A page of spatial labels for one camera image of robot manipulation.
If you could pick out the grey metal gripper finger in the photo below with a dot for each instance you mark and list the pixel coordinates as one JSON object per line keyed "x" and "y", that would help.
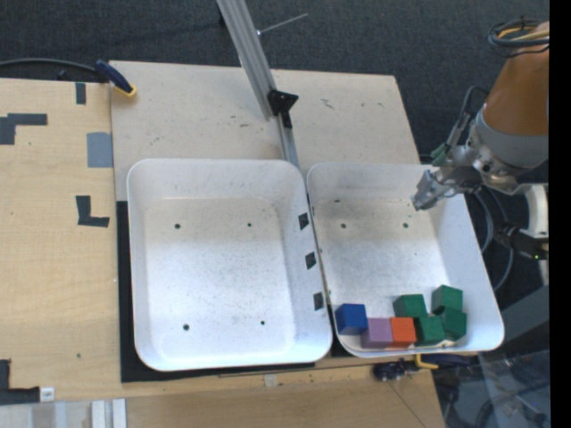
{"x": 421, "y": 192}
{"x": 435, "y": 196}

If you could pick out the purple cube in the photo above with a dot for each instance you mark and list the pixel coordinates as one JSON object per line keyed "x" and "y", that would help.
{"x": 380, "y": 331}

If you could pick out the thin black and white rod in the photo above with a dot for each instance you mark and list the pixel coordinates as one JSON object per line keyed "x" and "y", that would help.
{"x": 319, "y": 257}

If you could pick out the black cylinder on white bracket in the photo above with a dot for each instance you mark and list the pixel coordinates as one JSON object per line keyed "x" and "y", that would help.
{"x": 537, "y": 208}

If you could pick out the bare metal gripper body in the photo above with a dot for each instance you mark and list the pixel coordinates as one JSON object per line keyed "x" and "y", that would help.
{"x": 486, "y": 170}

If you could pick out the green cube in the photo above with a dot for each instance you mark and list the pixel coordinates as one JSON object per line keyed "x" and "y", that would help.
{"x": 455, "y": 322}
{"x": 447, "y": 298}
{"x": 409, "y": 306}
{"x": 430, "y": 329}

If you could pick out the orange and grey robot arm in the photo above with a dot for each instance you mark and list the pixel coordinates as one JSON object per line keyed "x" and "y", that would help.
{"x": 517, "y": 87}

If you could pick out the pale wood flat board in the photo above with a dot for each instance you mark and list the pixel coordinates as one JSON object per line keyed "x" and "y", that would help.
{"x": 201, "y": 114}

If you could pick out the orange cube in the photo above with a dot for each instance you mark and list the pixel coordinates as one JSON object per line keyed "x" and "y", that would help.
{"x": 403, "y": 331}

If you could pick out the blue cube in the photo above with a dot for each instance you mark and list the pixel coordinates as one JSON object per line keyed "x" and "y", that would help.
{"x": 351, "y": 318}

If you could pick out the white plastic tray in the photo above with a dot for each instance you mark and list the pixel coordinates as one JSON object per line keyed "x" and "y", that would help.
{"x": 379, "y": 257}
{"x": 218, "y": 265}

